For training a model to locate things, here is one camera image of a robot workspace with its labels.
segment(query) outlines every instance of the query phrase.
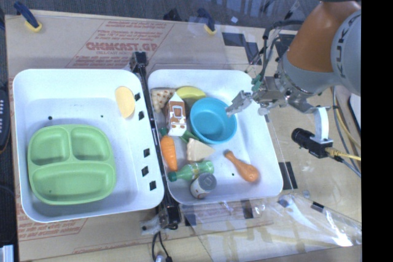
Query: brown drumstick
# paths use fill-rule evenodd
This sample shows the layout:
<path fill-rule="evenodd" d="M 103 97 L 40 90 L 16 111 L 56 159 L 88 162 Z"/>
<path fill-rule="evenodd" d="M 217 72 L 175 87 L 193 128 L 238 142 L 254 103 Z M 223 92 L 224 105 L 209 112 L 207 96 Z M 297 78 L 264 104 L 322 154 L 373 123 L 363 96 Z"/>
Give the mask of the brown drumstick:
<path fill-rule="evenodd" d="M 233 154 L 232 151 L 225 151 L 224 156 L 228 158 L 236 167 L 238 170 L 240 176 L 248 181 L 248 182 L 254 182 L 259 178 L 259 171 L 253 165 L 246 164 L 236 158 L 236 156 Z"/>

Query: black connector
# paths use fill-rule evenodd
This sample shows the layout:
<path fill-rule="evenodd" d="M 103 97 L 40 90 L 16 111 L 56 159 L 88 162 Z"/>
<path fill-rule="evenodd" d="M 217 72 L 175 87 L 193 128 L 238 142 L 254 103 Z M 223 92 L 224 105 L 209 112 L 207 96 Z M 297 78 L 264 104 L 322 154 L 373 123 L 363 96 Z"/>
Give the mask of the black connector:
<path fill-rule="evenodd" d="M 333 141 L 328 141 L 326 143 L 318 143 L 312 140 L 312 137 L 314 137 L 313 133 L 301 128 L 296 128 L 295 130 L 293 130 L 291 135 L 291 138 L 294 142 L 296 142 L 300 147 L 304 147 L 305 149 L 307 149 L 309 153 L 314 155 L 315 157 L 328 157 L 328 153 L 325 149 L 327 147 L 332 147 Z"/>

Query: black hole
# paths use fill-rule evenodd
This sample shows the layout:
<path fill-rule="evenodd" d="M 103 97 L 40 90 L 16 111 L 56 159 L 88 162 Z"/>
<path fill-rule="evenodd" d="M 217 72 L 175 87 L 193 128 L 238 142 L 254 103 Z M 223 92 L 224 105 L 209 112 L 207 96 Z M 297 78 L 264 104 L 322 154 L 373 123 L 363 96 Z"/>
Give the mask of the black hole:
<path fill-rule="evenodd" d="M 150 191 L 152 191 L 152 190 L 154 190 L 154 189 L 156 189 L 157 188 L 157 185 L 155 184 L 155 181 L 152 181 L 151 183 L 150 183 Z"/>
<path fill-rule="evenodd" d="M 147 166 L 143 167 L 142 168 L 142 176 L 145 177 L 148 173 L 149 173 L 149 168 Z"/>

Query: green bottle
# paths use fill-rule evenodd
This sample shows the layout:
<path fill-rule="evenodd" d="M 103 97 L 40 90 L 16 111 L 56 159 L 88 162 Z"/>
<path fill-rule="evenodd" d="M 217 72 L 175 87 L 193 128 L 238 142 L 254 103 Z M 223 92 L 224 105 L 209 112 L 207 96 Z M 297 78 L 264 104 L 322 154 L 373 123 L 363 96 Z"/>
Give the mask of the green bottle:
<path fill-rule="evenodd" d="M 174 182 L 177 179 L 184 179 L 191 181 L 199 176 L 202 172 L 214 172 L 214 166 L 211 161 L 201 161 L 197 163 L 187 164 L 179 171 L 171 171 L 168 173 L 168 179 L 170 182 Z"/>

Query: tray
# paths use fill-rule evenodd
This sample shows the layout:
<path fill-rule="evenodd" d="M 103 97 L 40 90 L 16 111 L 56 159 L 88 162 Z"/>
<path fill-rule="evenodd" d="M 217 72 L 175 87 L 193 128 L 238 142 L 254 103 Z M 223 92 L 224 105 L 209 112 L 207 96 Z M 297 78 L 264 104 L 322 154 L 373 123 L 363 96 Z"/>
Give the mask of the tray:
<path fill-rule="evenodd" d="M 135 96 L 134 114 L 124 119 L 115 89 Z M 25 214 L 37 222 L 132 212 L 157 206 L 164 195 L 160 167 L 139 79 L 126 70 L 28 69 L 13 81 L 20 196 Z M 51 205 L 33 193 L 28 175 L 28 144 L 43 127 L 89 125 L 102 130 L 113 149 L 116 184 L 104 199 Z"/>
<path fill-rule="evenodd" d="M 196 69 L 160 69 L 148 78 L 149 89 L 179 88 L 193 86 L 201 89 L 206 96 L 218 98 L 230 105 L 239 91 L 251 92 L 251 78 L 236 70 L 196 70 Z M 224 201 L 239 201 L 276 196 L 282 191 L 282 175 L 276 153 L 263 116 L 258 115 L 259 106 L 252 103 L 240 113 L 235 114 L 238 128 L 228 142 L 211 145 L 216 151 L 206 160 L 214 164 L 216 188 L 203 199 L 195 199 L 190 193 L 190 182 L 177 180 L 169 182 L 169 191 L 181 204 L 195 205 Z M 165 117 L 155 112 L 157 128 L 165 126 Z M 186 144 L 174 137 L 177 164 L 180 169 L 187 164 Z M 260 173 L 260 180 L 246 182 L 238 174 L 235 166 L 224 157 L 224 151 L 230 149 L 241 161 L 252 164 Z"/>
<path fill-rule="evenodd" d="M 28 147 L 31 189 L 42 202 L 71 205 L 109 196 L 116 184 L 111 143 L 88 125 L 49 126 L 31 137 Z"/>

